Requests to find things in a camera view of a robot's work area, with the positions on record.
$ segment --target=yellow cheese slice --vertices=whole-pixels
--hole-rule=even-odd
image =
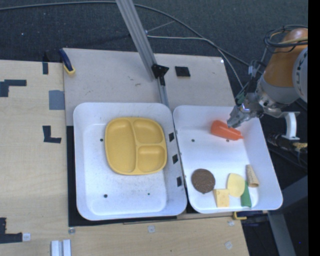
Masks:
[[[229,190],[230,196],[239,198],[245,191],[245,179],[236,173],[230,173],[226,188]]]
[[[214,189],[213,190],[214,199],[216,206],[229,207],[229,190],[228,189]]]

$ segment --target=yellow plate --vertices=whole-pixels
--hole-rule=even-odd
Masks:
[[[164,131],[149,118],[111,120],[105,128],[104,145],[109,166],[119,174],[153,174],[167,163]]]

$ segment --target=brown round patty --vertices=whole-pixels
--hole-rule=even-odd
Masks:
[[[214,190],[216,185],[214,175],[206,169],[196,169],[191,176],[191,182],[194,188],[203,194]]]

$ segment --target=robotic arm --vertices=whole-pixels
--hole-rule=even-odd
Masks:
[[[286,33],[280,43],[270,41],[280,33]],[[272,134],[268,141],[285,150],[300,150],[296,137],[296,115],[299,113],[282,112],[282,109],[299,98],[308,102],[308,28],[282,27],[267,33],[264,41],[267,47],[275,47],[272,57],[263,75],[248,84],[243,102],[234,106],[227,125],[237,128],[244,121],[264,114],[285,118],[286,135]]]

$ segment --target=white tray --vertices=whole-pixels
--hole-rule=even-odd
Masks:
[[[282,192],[260,120],[251,119],[237,128],[244,139],[228,142],[210,133],[212,122],[227,122],[232,109],[228,106],[182,105],[173,112],[189,202],[197,212],[203,214],[278,209],[283,202]],[[226,189],[230,173],[246,179],[247,164],[253,167],[260,181],[259,187],[249,188],[251,208],[242,207],[240,198],[232,196],[229,196],[229,207],[218,208],[213,192],[202,194],[192,185],[192,173],[203,168],[214,175],[215,189]]]
[[[120,117],[150,118],[163,129],[167,163],[153,174],[122,175],[108,165],[105,129]],[[170,141],[174,123],[170,109],[160,103],[86,102],[73,112],[76,205],[87,220],[176,216],[187,206],[177,140]]]

